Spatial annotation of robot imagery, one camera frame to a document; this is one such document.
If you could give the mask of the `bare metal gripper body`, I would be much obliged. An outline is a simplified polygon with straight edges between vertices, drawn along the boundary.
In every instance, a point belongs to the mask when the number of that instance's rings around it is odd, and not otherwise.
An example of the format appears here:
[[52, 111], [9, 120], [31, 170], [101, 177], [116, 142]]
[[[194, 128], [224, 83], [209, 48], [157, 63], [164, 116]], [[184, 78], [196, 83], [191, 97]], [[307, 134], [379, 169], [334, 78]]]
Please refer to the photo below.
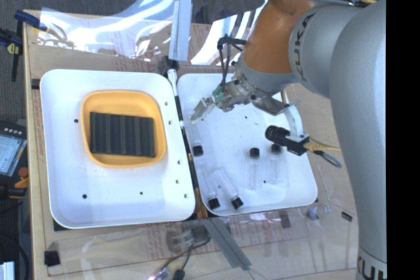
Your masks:
[[223, 75], [221, 82], [211, 94], [211, 102], [223, 112], [231, 111], [237, 105], [247, 105], [260, 92], [244, 76]]

